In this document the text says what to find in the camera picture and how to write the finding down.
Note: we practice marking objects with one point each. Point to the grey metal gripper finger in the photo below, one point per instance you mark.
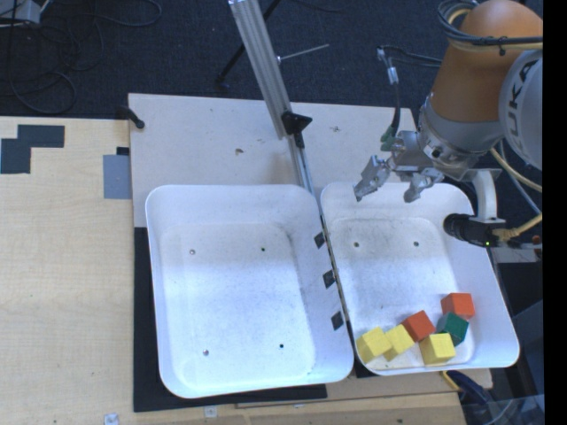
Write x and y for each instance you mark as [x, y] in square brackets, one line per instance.
[420, 186]
[371, 180]

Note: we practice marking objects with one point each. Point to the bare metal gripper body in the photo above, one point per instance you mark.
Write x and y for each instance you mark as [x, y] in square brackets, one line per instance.
[421, 155]

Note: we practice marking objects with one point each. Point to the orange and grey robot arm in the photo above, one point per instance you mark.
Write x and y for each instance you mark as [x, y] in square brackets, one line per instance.
[480, 73]

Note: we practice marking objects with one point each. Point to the white plastic tray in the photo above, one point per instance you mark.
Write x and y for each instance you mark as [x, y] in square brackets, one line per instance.
[239, 290]
[407, 264]

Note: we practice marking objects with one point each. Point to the thin black and white rod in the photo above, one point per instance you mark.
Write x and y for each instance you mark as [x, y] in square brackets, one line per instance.
[330, 255]

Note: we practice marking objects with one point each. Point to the orange cube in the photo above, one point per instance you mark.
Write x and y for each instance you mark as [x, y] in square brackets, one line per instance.
[458, 304]
[418, 325]

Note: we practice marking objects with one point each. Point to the pale wood board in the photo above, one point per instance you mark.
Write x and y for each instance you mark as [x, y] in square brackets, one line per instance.
[230, 149]

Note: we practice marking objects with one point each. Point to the green cube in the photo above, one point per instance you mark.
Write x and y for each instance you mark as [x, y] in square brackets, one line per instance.
[452, 326]

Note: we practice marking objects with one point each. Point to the yellow cube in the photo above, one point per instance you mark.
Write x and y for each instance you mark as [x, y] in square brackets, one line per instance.
[437, 349]
[373, 343]
[400, 340]

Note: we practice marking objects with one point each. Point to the black cylinder on white bracket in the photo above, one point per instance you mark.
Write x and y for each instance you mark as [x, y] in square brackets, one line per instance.
[476, 219]

